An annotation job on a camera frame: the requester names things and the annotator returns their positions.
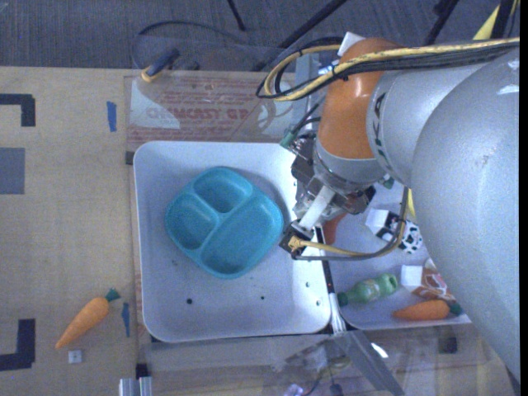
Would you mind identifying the blue divided plate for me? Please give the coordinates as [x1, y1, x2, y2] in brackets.
[163, 166, 285, 281]

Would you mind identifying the orange and white carton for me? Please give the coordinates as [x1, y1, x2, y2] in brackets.
[400, 257, 457, 303]

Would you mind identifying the black and white carton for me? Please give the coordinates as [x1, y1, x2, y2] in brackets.
[365, 207, 424, 256]

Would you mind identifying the brown cardboard board red print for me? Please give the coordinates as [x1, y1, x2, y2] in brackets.
[123, 70, 496, 392]

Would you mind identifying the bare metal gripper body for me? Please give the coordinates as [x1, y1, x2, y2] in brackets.
[290, 134, 375, 223]

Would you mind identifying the orange carrot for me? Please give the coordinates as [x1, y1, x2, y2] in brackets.
[391, 299, 464, 322]
[54, 287, 122, 351]

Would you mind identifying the white plastic tray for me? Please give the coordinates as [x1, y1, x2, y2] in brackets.
[132, 140, 333, 343]
[320, 179, 474, 332]

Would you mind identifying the green bottle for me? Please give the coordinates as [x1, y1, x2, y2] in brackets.
[337, 273, 400, 307]

